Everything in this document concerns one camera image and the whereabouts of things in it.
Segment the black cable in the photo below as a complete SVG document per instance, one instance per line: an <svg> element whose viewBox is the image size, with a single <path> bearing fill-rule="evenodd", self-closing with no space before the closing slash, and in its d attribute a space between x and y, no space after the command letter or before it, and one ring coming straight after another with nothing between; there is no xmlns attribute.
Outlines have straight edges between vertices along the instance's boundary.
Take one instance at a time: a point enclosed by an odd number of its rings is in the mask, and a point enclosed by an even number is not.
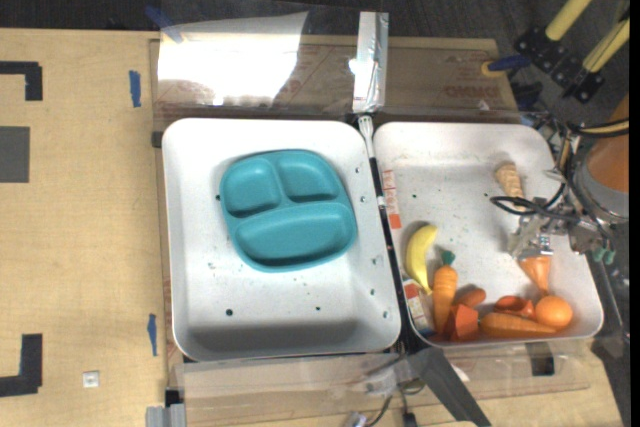
<svg viewBox="0 0 640 427"><path fill-rule="evenodd" d="M571 129L572 132L580 132L582 130L589 130L591 128L609 128L615 127L616 125L620 125L621 123L627 123L629 121L629 116L623 119L618 119L616 121L606 121L604 123L597 123L595 125L589 125L588 127L581 127L576 125L575 123L567 123L567 126Z"/></svg>
<svg viewBox="0 0 640 427"><path fill-rule="evenodd" d="M407 397L402 388L400 388L400 396L402 397L402 407L404 408L404 414L406 415L409 412L409 403L407 402Z"/></svg>
<svg viewBox="0 0 640 427"><path fill-rule="evenodd" d="M412 396L412 395L418 395L419 393L421 393L421 392L422 392L422 390L424 390L425 386L426 386L426 385L423 383L423 384L421 384L418 388L416 388L415 390L413 390L413 389L406 389L406 388L405 388L405 389L403 390L403 393L404 393L405 395L409 396L409 397L410 397L410 396Z"/></svg>
<svg viewBox="0 0 640 427"><path fill-rule="evenodd" d="M489 198L489 201L493 203L498 208L504 210L505 212L509 212L510 214L525 216L525 215L541 215L543 217L548 217L550 219L559 219L561 221L567 221L570 223L578 223L580 222L580 218L575 215L569 214L558 214L556 212L551 212L547 210L544 206L538 205L533 201L529 201L524 198L517 198L512 196L493 196ZM520 212L519 210L512 209L503 203L511 203L518 207L529 208L530 210L524 210Z"/></svg>
<svg viewBox="0 0 640 427"><path fill-rule="evenodd" d="M576 130L572 129L572 132L581 137L587 137L589 139L607 139L609 137L620 137L621 135L627 135L629 133L628 128L623 128L622 130L616 130L615 132L602 132L602 133L593 133L593 132L583 132L576 128Z"/></svg>
<svg viewBox="0 0 640 427"><path fill-rule="evenodd" d="M560 188L558 189L558 191L551 197L551 199L549 201L547 201L544 204L544 208L549 208L551 206L553 206L553 204L558 201L560 199L560 197L562 196L562 193L564 192L564 189L566 187L565 183L562 183L560 185Z"/></svg>
<svg viewBox="0 0 640 427"><path fill-rule="evenodd" d="M382 409L380 409L380 412L378 413L378 416L376 416L373 420L371 420L370 422L367 422L365 424L365 427L373 427L374 425L376 425L380 420L382 420L382 417L384 416L384 414L387 412L387 410L389 409L389 404L391 404L391 399L393 399L393 395L389 395L386 400L384 401L384 404L382 404Z"/></svg>

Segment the blue tape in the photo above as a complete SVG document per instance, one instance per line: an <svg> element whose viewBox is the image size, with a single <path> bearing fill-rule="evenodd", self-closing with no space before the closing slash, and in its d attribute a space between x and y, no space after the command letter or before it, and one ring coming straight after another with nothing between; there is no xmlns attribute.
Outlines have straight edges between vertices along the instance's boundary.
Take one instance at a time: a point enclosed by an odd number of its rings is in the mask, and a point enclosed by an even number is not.
<svg viewBox="0 0 640 427"><path fill-rule="evenodd" d="M129 70L129 91L131 92L131 101L134 107L141 107L140 96L140 74L137 71Z"/></svg>
<svg viewBox="0 0 640 427"><path fill-rule="evenodd" d="M149 322L147 322L147 333L151 341L151 352L154 356L158 355L158 328L156 327L156 316L149 313Z"/></svg>
<svg viewBox="0 0 640 427"><path fill-rule="evenodd" d="M487 68L489 71L513 70L516 68L526 68L531 64L531 59L523 55L511 55L493 61Z"/></svg>
<svg viewBox="0 0 640 427"><path fill-rule="evenodd" d="M153 21L162 32L169 36L176 43L182 43L182 36L173 28L175 25L173 20L169 18L161 9L153 6L146 6L144 8L144 14Z"/></svg>

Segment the toy sink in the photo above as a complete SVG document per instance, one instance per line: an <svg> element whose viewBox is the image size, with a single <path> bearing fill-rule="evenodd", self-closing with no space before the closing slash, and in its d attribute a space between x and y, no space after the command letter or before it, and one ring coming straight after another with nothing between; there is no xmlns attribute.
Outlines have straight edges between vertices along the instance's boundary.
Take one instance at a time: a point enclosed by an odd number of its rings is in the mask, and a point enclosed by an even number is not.
<svg viewBox="0 0 640 427"><path fill-rule="evenodd" d="M553 195L558 184L546 174L553 161L540 134L519 125L387 123L374 146L400 269L409 237L430 222L439 228L436 247L458 257L459 286L487 291L485 309L502 295L533 294L506 252L518 220L488 197L502 194L493 169L504 159L516 162L528 197ZM354 128L183 119L166 130L162 147L173 331L182 352L215 361L378 352L394 344L403 327L397 268ZM319 241L311 240L314 231L324 233ZM283 240L291 233L298 238ZM566 237L554 236L552 246L551 288L574 306L572 324L555 338L591 337L603 312L588 263ZM438 261L434 248L430 276Z"/></svg>
<svg viewBox="0 0 640 427"><path fill-rule="evenodd" d="M173 330L182 352L213 361L376 352L396 341L393 275L355 129L333 121L183 119L166 130L162 149ZM257 191L242 194L247 187ZM283 262L273 248L282 249L278 238L287 232L277 227L300 222L304 231L305 219L319 221L333 245L310 246L305 261L277 268Z"/></svg>

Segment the clear plastic sheet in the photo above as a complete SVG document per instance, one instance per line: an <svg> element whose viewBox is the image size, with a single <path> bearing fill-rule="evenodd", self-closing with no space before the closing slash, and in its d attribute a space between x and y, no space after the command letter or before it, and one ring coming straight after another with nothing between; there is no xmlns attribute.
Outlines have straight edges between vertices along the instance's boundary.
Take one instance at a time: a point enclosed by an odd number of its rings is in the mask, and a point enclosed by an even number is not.
<svg viewBox="0 0 640 427"><path fill-rule="evenodd" d="M384 102L384 13L266 0L163 0L156 121L342 119Z"/></svg>
<svg viewBox="0 0 640 427"><path fill-rule="evenodd" d="M549 350L553 375L534 375L537 363L522 344L446 354L477 400L589 388L584 344L552 343ZM187 422L214 427L297 418L343 426L353 412L372 418L387 397L391 409L401 408L397 390L407 383L409 408L439 404L417 380L410 358L398 354L186 363L174 367L174 377Z"/></svg>

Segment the plywood surface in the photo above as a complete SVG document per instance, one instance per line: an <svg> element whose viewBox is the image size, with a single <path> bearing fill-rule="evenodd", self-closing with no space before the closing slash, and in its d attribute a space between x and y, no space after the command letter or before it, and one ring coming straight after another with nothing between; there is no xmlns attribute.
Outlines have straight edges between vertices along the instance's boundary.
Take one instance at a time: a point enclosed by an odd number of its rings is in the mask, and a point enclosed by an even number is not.
<svg viewBox="0 0 640 427"><path fill-rule="evenodd" d="M144 425L163 401L150 37L0 30L0 61L38 61L44 74L42 102L0 75L0 126L31 127L30 182L0 183L0 375L17 374L22 334L44 340L43 386L0 398L0 425ZM83 388L92 370L100 386Z"/></svg>

